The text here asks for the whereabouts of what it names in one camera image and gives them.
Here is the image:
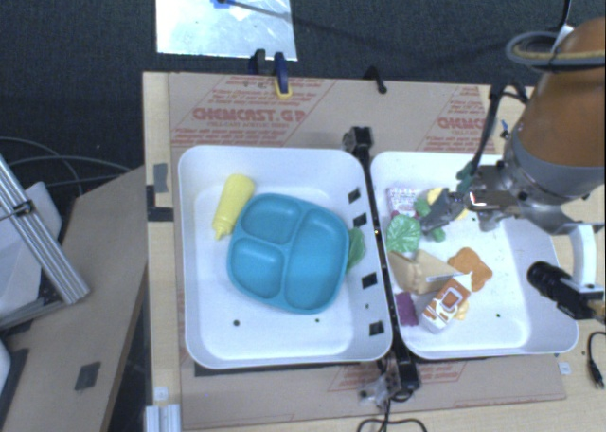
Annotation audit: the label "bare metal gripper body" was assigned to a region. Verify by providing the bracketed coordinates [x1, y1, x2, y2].
[465, 166, 522, 233]

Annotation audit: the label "yellow and green toy vegetable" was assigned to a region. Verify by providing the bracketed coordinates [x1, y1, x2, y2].
[415, 187, 471, 243]

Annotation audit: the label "green toy lettuce leaf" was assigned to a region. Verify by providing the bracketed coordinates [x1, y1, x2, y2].
[384, 213, 423, 255]
[344, 226, 367, 273]

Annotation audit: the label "pink and white packet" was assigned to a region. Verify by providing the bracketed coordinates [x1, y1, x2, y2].
[384, 186, 422, 221]

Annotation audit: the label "thin black and white rod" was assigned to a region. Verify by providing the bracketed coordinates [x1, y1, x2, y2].
[358, 145, 409, 369]

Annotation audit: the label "orange and white carton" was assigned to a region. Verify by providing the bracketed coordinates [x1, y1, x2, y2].
[418, 272, 474, 336]

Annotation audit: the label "purple toy grapes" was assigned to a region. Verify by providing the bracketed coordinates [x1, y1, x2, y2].
[393, 291, 420, 328]

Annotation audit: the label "white plastic tray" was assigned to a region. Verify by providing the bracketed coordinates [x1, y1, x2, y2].
[177, 144, 395, 370]
[369, 150, 580, 361]

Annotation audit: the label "blue divided plate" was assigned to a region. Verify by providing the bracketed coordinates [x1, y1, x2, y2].
[225, 192, 352, 315]

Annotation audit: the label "brown cardboard board red print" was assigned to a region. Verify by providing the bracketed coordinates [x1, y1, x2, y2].
[168, 71, 568, 431]

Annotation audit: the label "yellow squeeze bottle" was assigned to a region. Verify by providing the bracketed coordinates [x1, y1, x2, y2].
[211, 172, 257, 242]

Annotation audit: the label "black cylinder on white bracket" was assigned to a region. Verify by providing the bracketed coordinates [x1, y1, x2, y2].
[526, 224, 606, 323]

